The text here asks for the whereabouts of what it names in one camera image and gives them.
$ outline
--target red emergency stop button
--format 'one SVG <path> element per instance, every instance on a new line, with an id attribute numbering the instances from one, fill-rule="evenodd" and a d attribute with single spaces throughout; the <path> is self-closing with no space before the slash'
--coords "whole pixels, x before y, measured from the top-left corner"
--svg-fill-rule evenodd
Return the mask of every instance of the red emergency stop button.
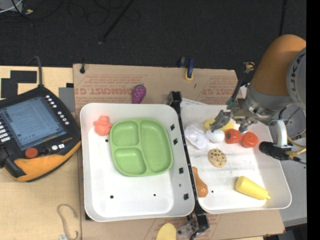
<path id="1" fill-rule="evenodd" d="M 26 158 L 32 159 L 38 156 L 38 150 L 35 147 L 27 148 L 24 152 Z"/>

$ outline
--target green divided plate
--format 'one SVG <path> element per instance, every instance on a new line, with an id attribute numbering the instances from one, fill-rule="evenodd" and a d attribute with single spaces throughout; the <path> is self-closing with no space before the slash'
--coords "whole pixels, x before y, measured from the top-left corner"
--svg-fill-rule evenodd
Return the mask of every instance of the green divided plate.
<path id="1" fill-rule="evenodd" d="M 110 130 L 115 167 L 126 176 L 162 174 L 173 164 L 173 152 L 166 128 L 151 118 L 117 121 Z"/>

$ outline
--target purple grape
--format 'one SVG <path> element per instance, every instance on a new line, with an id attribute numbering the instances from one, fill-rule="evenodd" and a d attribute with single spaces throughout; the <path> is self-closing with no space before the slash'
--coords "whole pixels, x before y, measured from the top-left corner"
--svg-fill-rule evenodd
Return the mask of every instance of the purple grape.
<path id="1" fill-rule="evenodd" d="M 140 104 L 144 97 L 146 96 L 147 88 L 144 84 L 138 84 L 134 87 L 132 91 L 132 103 L 133 104 Z"/>

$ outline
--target cardboard sheet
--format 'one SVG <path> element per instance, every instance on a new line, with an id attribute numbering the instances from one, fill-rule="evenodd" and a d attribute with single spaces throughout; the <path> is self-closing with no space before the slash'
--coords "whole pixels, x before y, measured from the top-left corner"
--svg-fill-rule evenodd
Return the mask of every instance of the cardboard sheet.
<path id="1" fill-rule="evenodd" d="M 131 103 L 132 89 L 141 83 L 147 89 L 143 104 L 162 104 L 171 91 L 179 91 L 183 98 L 212 105 L 224 105 L 237 84 L 236 73 L 225 69 L 195 68 L 193 80 L 187 81 L 185 68 L 86 64 L 85 72 L 80 73 L 81 66 L 73 65 L 77 120 L 81 108 L 88 103 Z M 80 156 L 78 163 L 83 240 L 155 240 L 163 224 L 172 223 L 179 228 L 188 222 L 185 217 L 113 222 L 86 219 Z M 285 230 L 278 210 L 208 214 L 207 217 L 210 228 L 196 239 L 226 240 L 268 236 L 281 234 Z"/>

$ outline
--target cable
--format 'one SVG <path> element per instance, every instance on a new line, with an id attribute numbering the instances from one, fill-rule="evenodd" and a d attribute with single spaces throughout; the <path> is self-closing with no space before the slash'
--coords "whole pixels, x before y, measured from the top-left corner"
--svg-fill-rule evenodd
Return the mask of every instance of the cable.
<path id="1" fill-rule="evenodd" d="M 296 157 L 296 156 L 294 156 L 294 157 L 292 158 L 292 160 L 294 160 L 294 161 L 296 161 L 296 162 L 299 162 L 299 163 L 301 163 L 301 164 L 304 164 L 304 165 L 307 164 L 307 161 L 304 161 L 304 160 L 302 160 L 301 158 Z"/>
<path id="2" fill-rule="evenodd" d="M 286 9 L 287 9 L 287 2 L 288 2 L 288 0 L 283 0 L 283 3 L 282 3 L 282 14 L 281 14 L 280 29 L 279 29 L 279 35 L 278 36 L 282 35 L 282 31 L 283 31 L 283 28 L 284 28 L 285 14 L 286 14 Z"/>
<path id="3" fill-rule="evenodd" d="M 14 8 L 15 8 L 16 11 L 17 11 L 17 13 L 19 13 L 23 18 L 25 18 L 25 19 L 27 19 L 28 21 L 30 21 L 30 19 L 29 19 L 27 16 L 23 15 L 23 14 L 18 10 L 17 6 L 15 5 L 15 1 L 14 1 L 14 0 L 11 0 L 11 1 L 12 1 L 12 4 L 13 4 Z"/>
<path id="4" fill-rule="evenodd" d="M 255 70 L 255 63 L 254 62 L 244 62 L 243 63 L 245 65 L 244 67 L 244 71 L 242 72 L 240 78 L 239 78 L 239 81 L 238 83 L 236 84 L 236 87 L 234 89 L 234 92 L 231 96 L 231 101 L 234 102 L 237 98 L 237 95 L 238 95 L 238 92 L 240 90 L 240 87 L 242 86 L 242 82 L 243 80 L 245 79 L 245 76 L 250 72 L 250 71 L 253 71 Z"/>
<path id="5" fill-rule="evenodd" d="M 104 9 L 104 10 L 107 10 L 107 11 L 115 11 L 115 10 L 118 10 L 118 9 L 120 9 L 121 7 L 122 7 L 122 5 L 123 5 L 123 0 L 120 0 L 120 3 L 119 3 L 119 5 L 118 6 L 115 6 L 115 7 L 111 7 L 111 3 L 110 3 L 110 1 L 111 0 L 108 0 L 108 5 L 109 5 L 109 7 L 105 7 L 105 6 L 103 6 L 100 2 L 99 2 L 99 0 L 93 0 L 101 9 Z"/>
<path id="6" fill-rule="evenodd" d="M 69 208 L 71 209 L 71 211 L 73 212 L 73 216 L 74 216 L 75 218 L 78 218 L 77 212 L 76 212 L 76 210 L 75 210 L 71 205 L 69 205 L 69 204 L 67 204 L 67 203 L 59 204 L 58 207 L 56 208 L 56 211 L 58 212 L 58 214 L 59 214 L 59 216 L 60 216 L 60 218 L 61 218 L 61 220 L 62 220 L 63 231 L 64 231 L 64 234 L 66 235 L 67 239 L 69 239 L 69 240 L 76 240 L 76 239 L 78 238 L 79 233 L 78 233 L 78 231 L 75 231 L 75 238 L 72 238 L 72 237 L 70 236 L 69 231 L 68 231 L 68 227 L 67 227 L 67 221 L 66 221 L 65 217 L 62 215 L 62 213 L 61 213 L 61 211 L 60 211 L 60 208 L 61 208 L 62 206 L 69 207 Z"/>
<path id="7" fill-rule="evenodd" d="M 73 1 L 73 0 L 69 0 L 69 2 L 68 2 L 68 4 L 67 4 L 67 11 L 68 11 L 68 13 L 69 13 L 72 17 L 75 17 L 76 19 L 81 19 L 81 18 L 83 18 L 84 16 L 86 16 L 86 10 L 85 10 L 85 8 L 83 8 L 82 6 L 76 4 L 76 3 L 72 2 L 72 1 Z M 72 14 L 72 12 L 71 12 L 71 5 L 81 8 L 81 9 L 82 9 L 82 14 L 81 14 L 80 16 L 74 16 L 74 15 Z"/>
<path id="8" fill-rule="evenodd" d="M 282 115 L 283 115 L 284 111 L 285 111 L 290 105 L 291 105 L 291 104 L 285 106 L 283 109 L 280 110 L 279 116 L 278 116 L 278 119 L 279 119 L 279 120 L 282 119 Z"/>
<path id="9" fill-rule="evenodd" d="M 17 17 L 17 16 L 9 16 L 9 15 L 6 15 L 6 17 L 5 17 L 5 18 L 2 18 L 0 21 L 3 22 L 3 23 L 17 23 L 17 22 L 19 22 L 19 23 L 25 23 L 25 22 L 32 22 L 32 23 L 34 23 L 34 22 L 36 22 L 36 21 L 40 21 L 40 20 L 43 20 L 43 19 L 45 19 L 45 18 L 48 18 L 48 17 L 50 17 L 51 15 L 53 15 L 55 12 L 57 12 L 58 9 L 62 6 L 62 4 L 63 4 L 65 1 L 64 1 L 64 0 L 60 0 L 59 2 L 60 2 L 59 5 L 54 9 L 54 11 L 51 12 L 51 13 L 49 13 L 49 14 L 47 14 L 47 15 L 44 16 L 44 17 L 40 17 L 40 18 L 32 18 L 32 17 L 30 17 L 30 18 L 29 18 L 29 17 L 25 16 L 24 14 L 22 14 L 22 13 L 16 8 L 16 10 L 17 10 L 17 12 L 20 14 L 20 16 L 22 16 L 22 17 L 23 17 L 24 19 L 26 19 L 27 21 L 24 21 L 24 20 L 22 20 L 22 21 L 18 21 L 18 20 L 4 21 L 5 18 L 15 18 L 15 17 Z"/>
<path id="10" fill-rule="evenodd" d="M 299 156 L 300 154 L 306 151 L 307 151 L 307 148 L 305 147 L 299 151 L 285 151 L 284 153 L 288 155 L 290 158 L 293 158 L 293 157 Z"/>
<path id="11" fill-rule="evenodd" d="M 4 10 L 1 10 L 1 11 L 0 11 L 0 14 L 1 14 L 1 13 L 4 13 L 4 12 L 7 12 L 7 11 L 10 11 L 10 10 L 13 9 L 13 8 L 15 8 L 15 9 L 17 10 L 17 7 L 16 7 L 16 6 L 18 6 L 19 4 L 21 4 L 22 1 L 23 1 L 23 0 L 19 0 L 16 4 L 13 2 L 13 5 L 14 5 L 14 6 L 12 6 L 12 7 L 10 7 L 10 8 L 7 8 L 7 9 L 4 9 Z"/>
<path id="12" fill-rule="evenodd" d="M 32 58 L 32 60 L 29 62 L 28 66 L 30 66 L 30 64 L 34 61 L 37 60 L 38 62 L 38 72 L 39 72 L 39 84 L 38 87 L 44 87 L 43 85 L 43 79 L 42 79 L 42 66 L 41 66 L 41 61 L 40 58 L 38 56 L 35 56 Z"/>
<path id="13" fill-rule="evenodd" d="M 128 4 L 123 8 L 122 12 L 119 14 L 119 16 L 116 18 L 116 20 L 114 21 L 114 23 L 109 27 L 109 29 L 107 30 L 107 32 L 103 35 L 102 37 L 102 41 L 99 41 L 98 44 L 101 45 L 107 38 L 107 36 L 110 34 L 110 32 L 112 31 L 112 29 L 117 25 L 118 21 L 120 21 L 120 19 L 123 17 L 123 15 L 126 13 L 126 11 L 128 10 L 128 8 L 131 6 L 131 4 L 134 2 L 135 0 L 130 0 L 128 2 Z"/>
<path id="14" fill-rule="evenodd" d="M 293 145 L 295 145 L 295 146 L 297 146 L 297 147 L 299 147 L 299 148 L 303 148 L 303 149 L 304 149 L 304 148 L 307 147 L 307 146 L 300 145 L 300 144 L 294 142 L 289 136 L 287 136 L 287 139 L 288 139 L 288 141 L 289 141 L 290 143 L 292 143 Z"/>

